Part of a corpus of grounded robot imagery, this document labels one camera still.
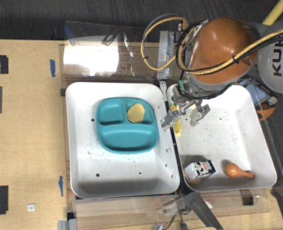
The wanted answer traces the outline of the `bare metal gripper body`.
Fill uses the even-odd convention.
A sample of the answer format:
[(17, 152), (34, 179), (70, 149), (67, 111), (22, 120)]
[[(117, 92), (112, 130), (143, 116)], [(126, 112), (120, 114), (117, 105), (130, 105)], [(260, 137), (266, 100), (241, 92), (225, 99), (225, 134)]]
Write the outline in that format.
[(201, 105), (203, 102), (202, 99), (196, 99), (191, 94), (188, 94), (184, 84), (184, 80), (179, 80), (173, 87), (171, 97), (173, 104), (182, 110), (185, 110), (192, 105)]

